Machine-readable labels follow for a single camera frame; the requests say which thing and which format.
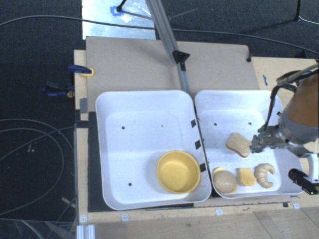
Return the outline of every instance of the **yellow bowl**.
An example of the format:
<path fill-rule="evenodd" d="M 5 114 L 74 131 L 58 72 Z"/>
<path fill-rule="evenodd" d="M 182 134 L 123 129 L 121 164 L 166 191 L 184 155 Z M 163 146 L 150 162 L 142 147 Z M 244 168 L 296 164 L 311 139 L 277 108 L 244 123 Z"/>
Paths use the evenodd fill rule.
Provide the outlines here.
<path fill-rule="evenodd" d="M 196 159 L 181 150 L 166 152 L 158 161 L 156 173 L 163 188 L 175 194 L 193 191 L 200 181 Z"/>

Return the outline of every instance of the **toy bread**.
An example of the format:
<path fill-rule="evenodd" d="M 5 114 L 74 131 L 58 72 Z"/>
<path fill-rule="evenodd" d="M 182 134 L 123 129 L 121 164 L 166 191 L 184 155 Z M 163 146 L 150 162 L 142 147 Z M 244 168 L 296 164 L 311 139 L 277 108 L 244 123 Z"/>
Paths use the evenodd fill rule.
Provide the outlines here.
<path fill-rule="evenodd" d="M 217 168 L 213 172 L 213 183 L 220 193 L 232 193 L 237 191 L 236 177 L 225 168 Z"/>
<path fill-rule="evenodd" d="M 241 157 L 247 157 L 250 153 L 249 146 L 251 141 L 243 137 L 239 133 L 233 133 L 229 140 L 226 142 L 226 147 L 235 151 Z"/>

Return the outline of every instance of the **black carpet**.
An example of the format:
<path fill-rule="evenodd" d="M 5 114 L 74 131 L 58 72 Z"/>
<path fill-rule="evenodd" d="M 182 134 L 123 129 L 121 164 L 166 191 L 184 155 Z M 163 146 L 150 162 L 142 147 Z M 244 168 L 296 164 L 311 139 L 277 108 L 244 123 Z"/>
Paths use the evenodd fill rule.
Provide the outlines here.
<path fill-rule="evenodd" d="M 172 28 L 211 30 L 254 35 L 298 45 L 318 53 L 318 25 L 294 21 L 297 0 L 162 0 Z M 319 0 L 302 0 L 300 16 L 318 22 Z M 81 0 L 0 0 L 0 24 L 27 15 L 65 15 L 81 18 Z M 177 40 L 248 45 L 255 56 L 295 57 L 303 49 L 227 34 L 176 32 Z M 56 128 L 74 125 L 74 99 L 48 97 L 47 82 L 71 86 L 66 71 L 73 50 L 84 49 L 81 23 L 64 19 L 27 19 L 0 27 L 0 120 L 34 119 Z M 306 52 L 311 58 L 318 55 Z M 34 122 L 0 122 L 0 131 L 32 128 L 51 132 Z M 73 143 L 71 129 L 64 131 Z M 0 159 L 20 145 L 41 136 L 18 130 L 0 134 Z M 74 156 L 65 139 L 61 144 L 65 166 L 61 180 L 43 199 L 0 215 L 0 218 L 57 220 L 75 196 Z M 44 138 L 0 161 L 0 214 L 32 201 L 52 187 L 62 164 L 56 143 Z M 74 218 L 69 208 L 62 221 Z"/>

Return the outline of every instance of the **white tray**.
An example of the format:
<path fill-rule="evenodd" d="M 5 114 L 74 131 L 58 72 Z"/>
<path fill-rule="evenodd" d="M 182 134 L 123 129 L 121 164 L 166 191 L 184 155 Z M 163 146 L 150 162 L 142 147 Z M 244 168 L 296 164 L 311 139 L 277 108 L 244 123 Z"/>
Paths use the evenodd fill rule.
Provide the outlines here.
<path fill-rule="evenodd" d="M 186 194 L 166 191 L 156 175 L 158 159 L 183 150 L 205 163 L 193 101 L 186 92 L 105 92 L 96 100 L 103 197 L 115 210 L 199 202 L 211 194 L 208 170 Z"/>
<path fill-rule="evenodd" d="M 242 158 L 226 148 L 225 144 L 232 133 L 240 133 L 251 140 L 265 123 L 270 102 L 270 91 L 201 91 L 195 97 L 197 116 L 203 137 L 210 172 L 224 167 L 238 179 L 238 168 L 251 168 L 261 163 L 270 163 L 275 174 L 268 173 L 273 182 L 269 189 L 255 185 L 238 186 L 236 193 L 216 192 L 224 198 L 241 198 L 262 195 L 297 194 L 302 190 L 288 178 L 288 171 L 296 168 L 302 171 L 299 159 L 286 149 L 265 149 L 262 153 L 250 153 Z M 282 105 L 276 97 L 269 125 L 277 125 L 277 112 Z"/>

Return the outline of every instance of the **wooden table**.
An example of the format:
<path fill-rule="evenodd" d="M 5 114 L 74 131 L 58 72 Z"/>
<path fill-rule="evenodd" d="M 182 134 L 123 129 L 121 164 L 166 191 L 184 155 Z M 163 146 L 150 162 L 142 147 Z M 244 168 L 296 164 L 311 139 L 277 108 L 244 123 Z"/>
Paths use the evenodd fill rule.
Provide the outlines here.
<path fill-rule="evenodd" d="M 105 42 L 117 43 L 115 39 L 105 39 Z M 139 48 L 143 50 L 143 41 L 139 42 Z M 158 41 L 147 41 L 148 45 L 158 45 Z M 182 42 L 179 46 L 184 49 L 196 48 L 207 44 L 186 43 Z M 246 62 L 249 54 L 248 48 L 242 45 L 218 44 L 210 46 L 211 50 L 205 51 L 211 55 L 206 63 L 206 55 L 203 52 L 195 52 L 193 62 L 190 64 L 189 81 L 195 86 L 193 94 L 203 89 L 216 89 L 209 82 L 209 78 L 204 77 L 203 82 L 196 75 L 205 73 L 203 70 L 213 68 L 210 71 L 210 77 L 217 72 L 215 81 L 219 81 L 219 87 L 222 89 L 222 82 L 227 79 L 227 74 L 231 70 L 236 71 L 234 64 L 241 68 L 247 69 L 251 77 L 255 79 L 257 89 L 270 90 L 275 85 L 275 79 L 285 72 L 303 69 L 315 63 L 312 59 L 292 59 L 292 58 L 263 58 L 253 57 L 252 63 Z M 142 60 L 148 62 L 148 54 L 150 51 L 141 55 Z M 74 63 L 87 66 L 87 51 L 76 50 L 74 52 Z M 202 65 L 196 71 L 193 66 Z M 75 74 L 75 106 L 80 110 L 80 119 L 88 120 L 88 109 L 83 107 L 88 93 L 88 78 Z M 237 81 L 245 82 L 247 77 L 238 75 Z M 179 88 L 174 86 L 178 83 L 172 83 L 171 88 Z M 292 93 L 280 90 L 278 93 L 283 107 L 286 106 Z M 297 196 L 277 195 L 264 196 L 244 199 L 223 199 L 209 198 L 202 203 L 196 203 L 193 208 L 182 209 L 139 209 L 128 211 L 114 212 L 88 212 L 88 129 L 76 129 L 76 183 L 78 189 L 78 217 L 80 225 L 95 224 L 96 238 L 242 238 L 250 235 L 251 238 L 314 238 L 319 232 L 319 197 L 309 196 L 306 193 Z M 318 152 L 318 141 L 310 143 L 306 146 L 310 151 Z M 304 171 L 308 172 L 308 164 L 306 159 L 301 159 Z"/>

